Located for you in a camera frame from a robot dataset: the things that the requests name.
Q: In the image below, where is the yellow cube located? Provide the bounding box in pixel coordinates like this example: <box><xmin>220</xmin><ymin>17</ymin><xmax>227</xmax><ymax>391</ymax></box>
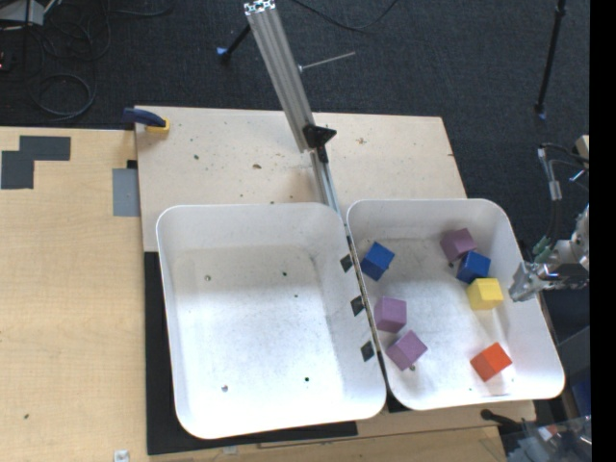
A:
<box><xmin>465</xmin><ymin>276</ymin><xmax>505</xmax><ymax>312</ymax></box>

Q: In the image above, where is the orange cube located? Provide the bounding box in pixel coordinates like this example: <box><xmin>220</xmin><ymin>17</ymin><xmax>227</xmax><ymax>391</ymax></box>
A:
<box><xmin>469</xmin><ymin>342</ymin><xmax>514</xmax><ymax>383</ymax></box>

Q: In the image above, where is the purple cube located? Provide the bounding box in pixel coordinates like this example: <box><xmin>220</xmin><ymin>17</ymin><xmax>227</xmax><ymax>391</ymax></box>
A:
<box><xmin>385</xmin><ymin>329</ymin><xmax>429</xmax><ymax>372</ymax></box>
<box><xmin>439</xmin><ymin>227</ymin><xmax>477</xmax><ymax>263</ymax></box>
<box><xmin>372</xmin><ymin>295</ymin><xmax>408</xmax><ymax>335</ymax></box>

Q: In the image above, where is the pale wood board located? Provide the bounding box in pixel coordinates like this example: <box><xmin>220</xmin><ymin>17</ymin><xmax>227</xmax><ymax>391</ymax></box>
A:
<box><xmin>133</xmin><ymin>105</ymin><xmax>538</xmax><ymax>450</ymax></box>

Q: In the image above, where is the blue cube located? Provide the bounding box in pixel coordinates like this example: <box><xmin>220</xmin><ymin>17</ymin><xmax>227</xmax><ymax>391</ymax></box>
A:
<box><xmin>359</xmin><ymin>241</ymin><xmax>397</xmax><ymax>282</ymax></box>
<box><xmin>455</xmin><ymin>250</ymin><xmax>493</xmax><ymax>286</ymax></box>

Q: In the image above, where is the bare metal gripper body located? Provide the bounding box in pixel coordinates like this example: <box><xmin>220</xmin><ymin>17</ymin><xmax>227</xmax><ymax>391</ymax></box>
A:
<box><xmin>539</xmin><ymin>203</ymin><xmax>591</xmax><ymax>292</ymax></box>

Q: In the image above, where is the white plastic tray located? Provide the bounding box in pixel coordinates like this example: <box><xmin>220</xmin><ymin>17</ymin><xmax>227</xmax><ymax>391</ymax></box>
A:
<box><xmin>154</xmin><ymin>201</ymin><xmax>389</xmax><ymax>441</ymax></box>
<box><xmin>345</xmin><ymin>197</ymin><xmax>567</xmax><ymax>412</ymax></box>

